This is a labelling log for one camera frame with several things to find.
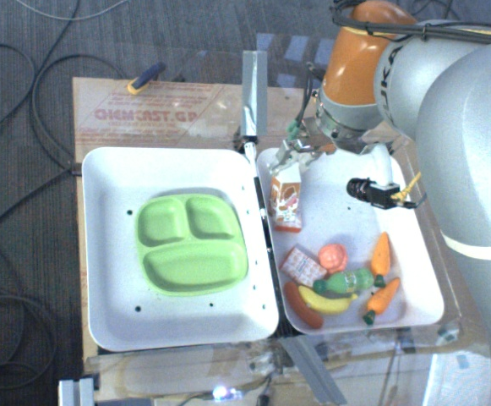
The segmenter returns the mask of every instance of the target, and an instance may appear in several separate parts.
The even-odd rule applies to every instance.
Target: dark floor
[[[69,18],[120,0],[77,13],[76,0],[22,1]],[[165,59],[170,80],[186,51],[240,53],[266,33],[333,39],[332,1],[134,0],[68,22],[0,0],[0,405],[57,404],[57,382],[82,375],[71,77],[133,78]],[[420,20],[491,23],[491,0],[390,1]]]

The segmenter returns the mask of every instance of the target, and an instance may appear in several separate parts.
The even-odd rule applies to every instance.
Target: yellow banana
[[[325,315],[338,315],[348,310],[351,302],[357,298],[357,294],[345,298],[325,298],[307,286],[299,286],[297,290],[307,307]]]

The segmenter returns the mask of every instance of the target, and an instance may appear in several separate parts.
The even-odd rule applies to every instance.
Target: toy carrot
[[[371,272],[374,275],[376,287],[382,288],[386,285],[384,277],[390,271],[390,262],[390,238],[387,232],[382,232],[374,247],[373,258],[371,259]]]
[[[381,315],[386,311],[400,284],[401,279],[396,277],[386,284],[385,287],[377,290],[374,295],[369,298],[369,301],[367,302],[367,313],[363,317],[365,323],[373,325],[374,317],[376,315]]]

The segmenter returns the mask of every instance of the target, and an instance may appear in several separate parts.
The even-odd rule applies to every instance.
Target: brown sausage
[[[324,318],[307,307],[307,304],[305,304],[305,301],[303,301],[301,295],[299,294],[297,284],[295,282],[286,282],[283,286],[283,292],[288,304],[290,304],[292,309],[296,311],[296,314],[300,317],[300,319],[314,329],[320,329],[324,325]]]

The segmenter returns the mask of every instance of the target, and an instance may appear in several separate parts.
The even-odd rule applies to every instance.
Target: green bottle
[[[331,291],[337,294],[351,294],[356,290],[365,290],[373,286],[373,273],[366,267],[354,271],[336,272],[327,280],[316,280],[313,290],[317,294]]]

